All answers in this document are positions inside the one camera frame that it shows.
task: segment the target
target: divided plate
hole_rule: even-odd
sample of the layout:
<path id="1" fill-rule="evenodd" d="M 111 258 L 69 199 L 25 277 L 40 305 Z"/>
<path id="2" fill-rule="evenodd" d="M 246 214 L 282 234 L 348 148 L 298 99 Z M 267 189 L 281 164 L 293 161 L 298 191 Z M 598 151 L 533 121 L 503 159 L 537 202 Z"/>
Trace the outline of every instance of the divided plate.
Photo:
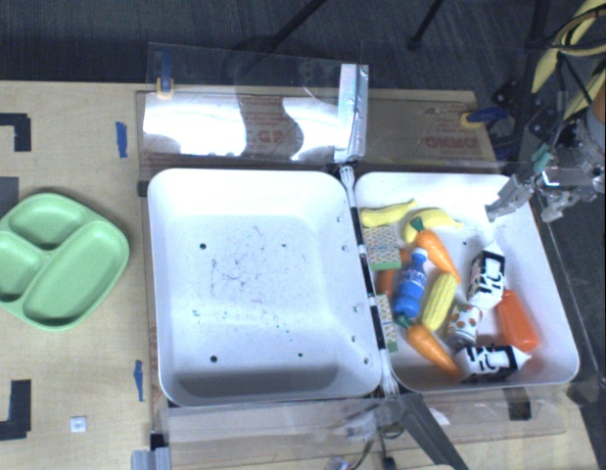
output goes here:
<path id="1" fill-rule="evenodd" d="M 62 195 L 33 195 L 0 220 L 0 306 L 40 329 L 82 322 L 116 284 L 128 241 Z"/>

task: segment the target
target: corn cob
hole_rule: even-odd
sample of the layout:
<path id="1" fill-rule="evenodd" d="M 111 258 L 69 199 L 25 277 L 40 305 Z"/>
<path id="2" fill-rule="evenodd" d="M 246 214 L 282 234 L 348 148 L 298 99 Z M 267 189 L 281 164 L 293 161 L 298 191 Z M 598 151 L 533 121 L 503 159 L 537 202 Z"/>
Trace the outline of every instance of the corn cob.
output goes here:
<path id="1" fill-rule="evenodd" d="M 442 273 L 433 284 L 424 305 L 420 322 L 431 332 L 442 326 L 452 305 L 457 289 L 457 279 L 452 273 Z"/>

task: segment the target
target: wooden table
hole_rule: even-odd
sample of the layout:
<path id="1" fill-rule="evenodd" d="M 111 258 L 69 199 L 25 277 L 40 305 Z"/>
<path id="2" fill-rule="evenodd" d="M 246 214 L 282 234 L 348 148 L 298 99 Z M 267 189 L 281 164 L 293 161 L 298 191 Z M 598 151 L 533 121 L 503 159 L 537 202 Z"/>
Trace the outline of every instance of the wooden table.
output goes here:
<path id="1" fill-rule="evenodd" d="M 0 176 L 20 179 L 20 199 L 54 191 L 80 201 L 116 224 L 131 247 L 128 266 L 109 296 L 72 330 L 42 331 L 0 308 L 0 421 L 7 418 L 11 381 L 32 384 L 31 430 L 25 439 L 0 442 L 1 470 L 129 468 L 132 451 L 149 446 L 151 378 L 144 375 L 145 401 L 138 399 L 133 379 L 135 360 L 145 371 L 150 366 L 136 193 L 136 93 L 146 87 L 0 81 L 0 113 L 26 113 L 32 121 L 31 152 L 14 152 L 13 128 L 0 127 Z M 126 158 L 118 153 L 116 122 L 127 128 Z M 565 433 L 458 444 L 458 451 L 473 469 L 596 468 L 578 408 L 564 395 L 558 399 Z M 85 432 L 70 431 L 74 416 L 86 416 Z M 431 465 L 419 448 L 394 456 L 399 468 Z M 318 459 L 246 468 L 326 464 Z M 369 456 L 360 468 L 381 468 L 378 456 Z"/>

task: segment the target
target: yellow banana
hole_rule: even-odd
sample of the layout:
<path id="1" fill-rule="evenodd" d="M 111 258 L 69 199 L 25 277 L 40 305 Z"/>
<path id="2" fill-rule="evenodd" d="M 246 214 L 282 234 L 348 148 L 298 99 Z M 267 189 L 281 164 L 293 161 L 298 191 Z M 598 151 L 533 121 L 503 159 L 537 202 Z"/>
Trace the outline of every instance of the yellow banana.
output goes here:
<path id="1" fill-rule="evenodd" d="M 413 227 L 411 222 L 415 217 L 419 217 L 422 220 L 422 224 L 425 228 L 435 228 L 436 226 L 452 226 L 454 228 L 463 228 L 463 223 L 455 221 L 448 215 L 446 211 L 438 208 L 425 209 L 416 213 L 404 227 L 402 238 L 407 244 L 411 244 L 418 234 L 418 230 Z"/>
<path id="2" fill-rule="evenodd" d="M 399 222 L 409 211 L 417 207 L 415 200 L 410 200 L 404 204 L 395 204 L 380 209 L 362 209 L 359 213 L 361 224 L 366 228 L 376 226 L 385 226 Z"/>

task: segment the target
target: can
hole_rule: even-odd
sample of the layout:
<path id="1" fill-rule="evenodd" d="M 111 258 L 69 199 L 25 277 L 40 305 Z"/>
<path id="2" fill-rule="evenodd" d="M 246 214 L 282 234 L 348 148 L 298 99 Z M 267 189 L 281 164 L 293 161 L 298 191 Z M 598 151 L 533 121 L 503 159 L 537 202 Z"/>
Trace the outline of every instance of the can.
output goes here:
<path id="1" fill-rule="evenodd" d="M 478 306 L 456 304 L 450 313 L 444 341 L 454 350 L 474 347 L 482 318 L 483 312 Z"/>

